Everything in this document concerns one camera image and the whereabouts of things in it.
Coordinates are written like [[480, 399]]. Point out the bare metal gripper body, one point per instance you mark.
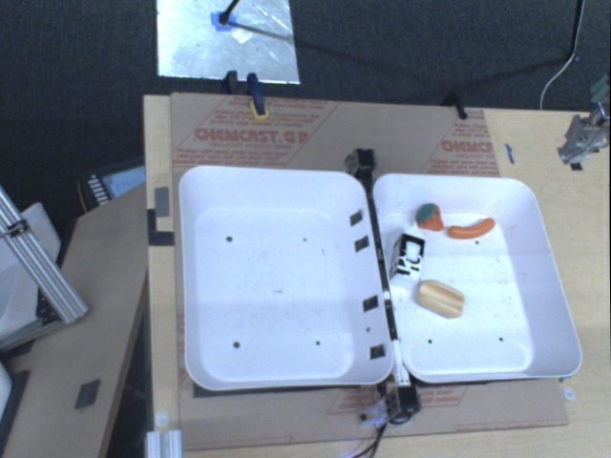
[[602, 116]]

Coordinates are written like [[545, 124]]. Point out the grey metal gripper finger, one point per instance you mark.
[[580, 126], [575, 153]]

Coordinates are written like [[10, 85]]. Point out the black and white carton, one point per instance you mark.
[[406, 256]]

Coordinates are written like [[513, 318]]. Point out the tan bread loaf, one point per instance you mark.
[[440, 298]]

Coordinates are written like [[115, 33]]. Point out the thin black and white rod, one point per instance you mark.
[[379, 251]]

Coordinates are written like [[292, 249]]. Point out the red strawberry with green top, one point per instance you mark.
[[429, 216]]

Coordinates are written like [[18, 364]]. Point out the orange sausage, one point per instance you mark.
[[471, 229]]

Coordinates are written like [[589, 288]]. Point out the white plastic tray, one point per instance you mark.
[[496, 313], [272, 279]]

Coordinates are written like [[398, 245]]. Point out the brown cardboard board red print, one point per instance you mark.
[[310, 127]]

